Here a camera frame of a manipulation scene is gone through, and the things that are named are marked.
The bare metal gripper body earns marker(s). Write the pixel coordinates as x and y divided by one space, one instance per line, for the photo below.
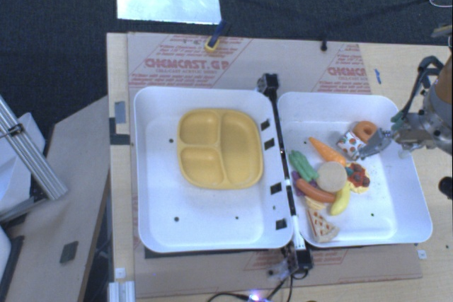
421 136

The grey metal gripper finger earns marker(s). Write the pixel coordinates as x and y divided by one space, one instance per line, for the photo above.
371 150
380 136

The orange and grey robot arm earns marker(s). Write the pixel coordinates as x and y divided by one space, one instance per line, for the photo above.
446 88

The orange doughnut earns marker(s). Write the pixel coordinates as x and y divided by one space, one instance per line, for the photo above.
360 129

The white carton with red print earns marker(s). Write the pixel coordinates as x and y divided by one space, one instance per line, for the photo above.
349 145

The yellow pizza slice red topping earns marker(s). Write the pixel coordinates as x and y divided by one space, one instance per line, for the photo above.
359 178

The orange carrot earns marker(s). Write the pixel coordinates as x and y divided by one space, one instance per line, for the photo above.
327 151

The round beige biscuit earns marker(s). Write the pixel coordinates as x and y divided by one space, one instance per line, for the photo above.
331 177

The white plastic tray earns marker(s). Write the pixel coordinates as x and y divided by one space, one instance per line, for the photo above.
198 215
389 201

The yellow banana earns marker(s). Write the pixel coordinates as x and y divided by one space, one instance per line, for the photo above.
341 201

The green beans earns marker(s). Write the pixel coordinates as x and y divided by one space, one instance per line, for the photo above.
302 165

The red sausage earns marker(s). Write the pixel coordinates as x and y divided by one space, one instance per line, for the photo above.
313 191

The beige waffle piece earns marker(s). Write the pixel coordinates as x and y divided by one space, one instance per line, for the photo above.
315 204

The purple grapes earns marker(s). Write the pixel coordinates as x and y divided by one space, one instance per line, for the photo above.
299 189

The thin black and white rod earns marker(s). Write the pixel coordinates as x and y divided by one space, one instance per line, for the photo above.
283 152

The beige pie slice red lattice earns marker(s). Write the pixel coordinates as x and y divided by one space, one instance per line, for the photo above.
320 228

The yellow divided plate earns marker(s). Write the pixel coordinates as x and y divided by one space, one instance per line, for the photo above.
237 152

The brown cardboard board red print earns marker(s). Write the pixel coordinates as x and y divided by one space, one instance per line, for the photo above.
240 56

